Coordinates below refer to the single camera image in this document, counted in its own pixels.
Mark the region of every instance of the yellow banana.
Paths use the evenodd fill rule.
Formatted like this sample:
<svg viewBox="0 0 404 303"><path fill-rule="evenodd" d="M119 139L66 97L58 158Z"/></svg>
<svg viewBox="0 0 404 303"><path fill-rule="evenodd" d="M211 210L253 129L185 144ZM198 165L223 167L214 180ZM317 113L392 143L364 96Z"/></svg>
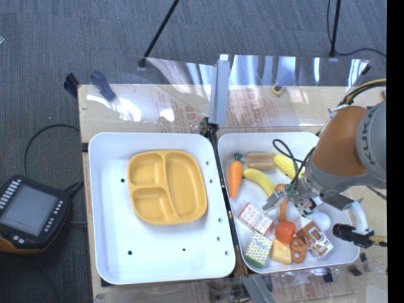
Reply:
<svg viewBox="0 0 404 303"><path fill-rule="evenodd" d="M266 195L271 196L275 190L275 185L271 179L261 170L258 169L245 169L242 172L243 177L257 182L265 191Z"/></svg>
<svg viewBox="0 0 404 303"><path fill-rule="evenodd" d="M289 178L293 179L295 177L295 168L292 160L286 156L277 154L275 157L273 157L273 162L275 163L275 166L278 167ZM302 171L299 173L299 177L302 177L303 172L304 169L302 169Z"/></svg>

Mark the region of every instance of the white ball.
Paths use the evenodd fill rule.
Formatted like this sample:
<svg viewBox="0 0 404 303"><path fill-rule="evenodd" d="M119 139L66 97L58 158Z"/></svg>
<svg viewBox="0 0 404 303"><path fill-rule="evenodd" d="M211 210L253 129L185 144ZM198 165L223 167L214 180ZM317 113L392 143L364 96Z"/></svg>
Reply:
<svg viewBox="0 0 404 303"><path fill-rule="evenodd" d="M306 215L306 218L314 221L314 223L319 227L321 231L327 231L331 226L330 217L323 212L312 212Z"/></svg>

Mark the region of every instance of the orange carrot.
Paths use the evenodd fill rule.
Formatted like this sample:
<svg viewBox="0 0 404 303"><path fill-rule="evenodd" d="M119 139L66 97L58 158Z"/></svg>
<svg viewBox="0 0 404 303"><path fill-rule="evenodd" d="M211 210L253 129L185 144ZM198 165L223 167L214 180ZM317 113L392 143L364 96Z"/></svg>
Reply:
<svg viewBox="0 0 404 303"><path fill-rule="evenodd" d="M241 157L242 155L240 153L234 153L234 161L230 163L229 167L229 188L230 197L232 199L235 198L242 179L243 167L240 162Z"/></svg>

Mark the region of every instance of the yellow plate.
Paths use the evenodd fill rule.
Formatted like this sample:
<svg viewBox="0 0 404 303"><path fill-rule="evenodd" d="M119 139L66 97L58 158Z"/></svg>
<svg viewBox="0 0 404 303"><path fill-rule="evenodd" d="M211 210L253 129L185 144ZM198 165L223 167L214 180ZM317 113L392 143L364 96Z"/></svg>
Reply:
<svg viewBox="0 0 404 303"><path fill-rule="evenodd" d="M145 151L128 164L134 212L143 221L168 225L196 220L208 207L196 159L180 150Z"/></svg>

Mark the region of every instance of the gray floor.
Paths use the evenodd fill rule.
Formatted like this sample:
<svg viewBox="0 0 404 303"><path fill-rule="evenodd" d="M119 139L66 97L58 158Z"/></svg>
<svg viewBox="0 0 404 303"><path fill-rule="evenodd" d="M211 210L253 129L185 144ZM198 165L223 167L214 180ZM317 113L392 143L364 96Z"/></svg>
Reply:
<svg viewBox="0 0 404 303"><path fill-rule="evenodd" d="M66 76L88 83L99 69L123 83L173 1L0 0L1 183L25 173L35 133L79 127ZM337 0L330 0L329 20L328 1L180 0L150 57L211 65L219 54L328 57ZM369 79L385 78L386 45L387 0L341 0L335 57L372 59ZM46 185L80 182L79 133L45 130L26 164L28 176ZM70 219L85 220L83 190ZM92 301L85 225L66 224L36 256L0 253L0 265L0 302Z"/></svg>

